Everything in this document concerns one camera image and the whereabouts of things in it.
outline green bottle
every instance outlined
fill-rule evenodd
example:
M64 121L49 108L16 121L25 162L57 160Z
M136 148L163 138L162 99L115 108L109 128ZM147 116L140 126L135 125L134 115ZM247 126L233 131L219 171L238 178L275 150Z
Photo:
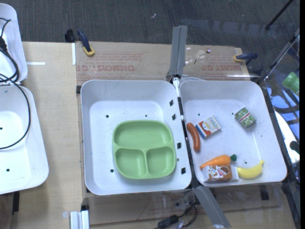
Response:
M283 86L289 88L296 95L300 96L300 79L294 72L291 72L282 82Z

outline white container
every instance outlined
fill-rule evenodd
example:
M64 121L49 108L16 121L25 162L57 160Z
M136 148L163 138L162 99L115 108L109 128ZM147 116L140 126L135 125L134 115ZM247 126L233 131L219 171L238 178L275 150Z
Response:
M263 92L250 81L186 81L180 86L185 122L194 125L214 115L221 129L206 139L192 157L197 180L208 187L282 181L287 175L285 161L277 141ZM234 114L243 107L256 118L244 128ZM200 165L220 156L237 155L234 164L249 168L264 160L262 173L252 179L239 178L225 183L205 183Z
M17 14L14 8L0 3L0 18L10 19L3 33L8 52L16 61L20 77L17 84L27 77ZM0 20L0 35L4 20ZM0 73L13 75L15 69L10 60L0 52ZM39 186L49 173L45 147L41 134L35 102L32 93L22 87L30 104L30 129L16 145L0 150L0 194ZM0 83L0 147L19 140L29 122L28 105L21 90L14 84Z
M192 179L190 163L177 94L170 83L88 81L81 88L81 111L85 183L92 193L168 191L189 186ZM143 180L128 179L118 172L112 155L112 135L118 124L130 120L156 120L170 128L177 159L170 175Z

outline green can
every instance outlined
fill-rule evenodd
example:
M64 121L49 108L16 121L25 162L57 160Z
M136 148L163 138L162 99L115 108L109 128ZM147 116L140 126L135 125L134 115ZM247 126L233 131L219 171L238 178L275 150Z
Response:
M235 118L242 124L243 127L247 128L252 125L256 119L253 115L247 110L246 107L242 108L235 114Z

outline small box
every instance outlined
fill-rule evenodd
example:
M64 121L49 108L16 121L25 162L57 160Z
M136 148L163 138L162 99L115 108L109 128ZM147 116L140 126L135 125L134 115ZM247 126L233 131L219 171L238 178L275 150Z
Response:
M247 128L250 125L252 125L256 119L253 117L253 115L247 110L246 107L242 108L240 111L238 111L235 114L235 117L238 119L238 121L242 124L243 127Z
M220 128L221 125L218 123L214 116L209 117L196 125L196 129L203 139L210 136L214 132L217 132L220 130Z
M206 166L203 168L203 180L206 183L237 181L237 169L231 165Z

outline orange carrot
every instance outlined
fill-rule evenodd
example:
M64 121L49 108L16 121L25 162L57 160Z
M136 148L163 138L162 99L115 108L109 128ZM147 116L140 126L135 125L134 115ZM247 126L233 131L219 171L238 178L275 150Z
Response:
M200 165L200 169L203 169L206 166L228 166L231 160L236 161L236 159L237 159L236 155L232 155L232 156L220 155Z

